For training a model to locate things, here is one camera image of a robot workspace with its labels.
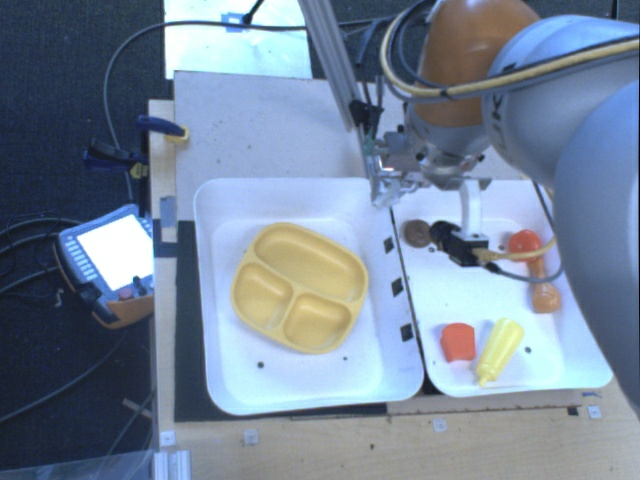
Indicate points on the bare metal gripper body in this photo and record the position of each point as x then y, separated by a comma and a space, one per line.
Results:
442, 170

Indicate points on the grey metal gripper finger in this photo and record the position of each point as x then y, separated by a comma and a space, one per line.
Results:
402, 184
380, 190

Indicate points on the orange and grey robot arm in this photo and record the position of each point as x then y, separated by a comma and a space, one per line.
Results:
550, 118

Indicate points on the brown round biscuit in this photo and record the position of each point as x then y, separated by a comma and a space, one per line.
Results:
416, 232

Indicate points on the yellow divided plate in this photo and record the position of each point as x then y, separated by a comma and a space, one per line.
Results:
300, 288

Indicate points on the white plastic tray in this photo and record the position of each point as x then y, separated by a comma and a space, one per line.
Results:
475, 293
300, 383

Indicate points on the red carton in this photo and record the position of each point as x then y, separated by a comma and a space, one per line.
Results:
457, 343

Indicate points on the yellow squeeze bottle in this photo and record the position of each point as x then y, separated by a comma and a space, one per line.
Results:
497, 350

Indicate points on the pale wood board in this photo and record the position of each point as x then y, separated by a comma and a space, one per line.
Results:
350, 448

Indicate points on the black cylinder on white bracket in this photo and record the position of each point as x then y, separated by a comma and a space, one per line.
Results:
462, 248

